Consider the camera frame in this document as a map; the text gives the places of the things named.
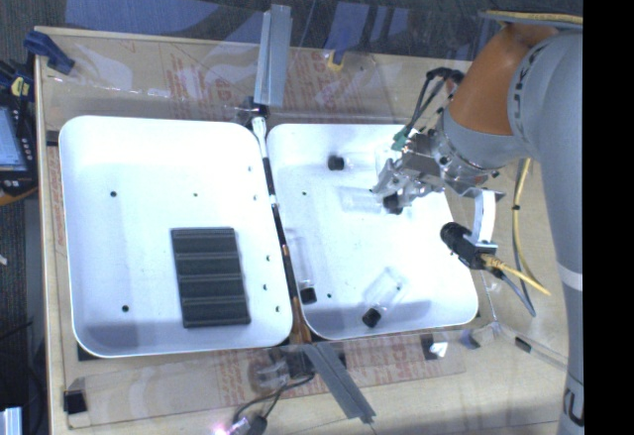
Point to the thin black and white rod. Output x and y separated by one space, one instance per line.
277 220

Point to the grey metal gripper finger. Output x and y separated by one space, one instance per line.
416 187
390 175

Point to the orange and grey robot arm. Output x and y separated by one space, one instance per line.
550 126

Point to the black ribbed rectangular pad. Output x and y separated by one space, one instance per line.
210 277

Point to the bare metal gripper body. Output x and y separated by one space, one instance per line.
425 158

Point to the clear plastic bottle black cap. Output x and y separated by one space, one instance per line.
303 269
337 162
359 200
381 294

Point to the white plastic tray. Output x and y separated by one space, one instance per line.
148 165
347 245

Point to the brown cardboard board red print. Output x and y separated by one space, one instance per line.
148 376

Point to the black cylinder on white bracket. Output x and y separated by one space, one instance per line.
463 242

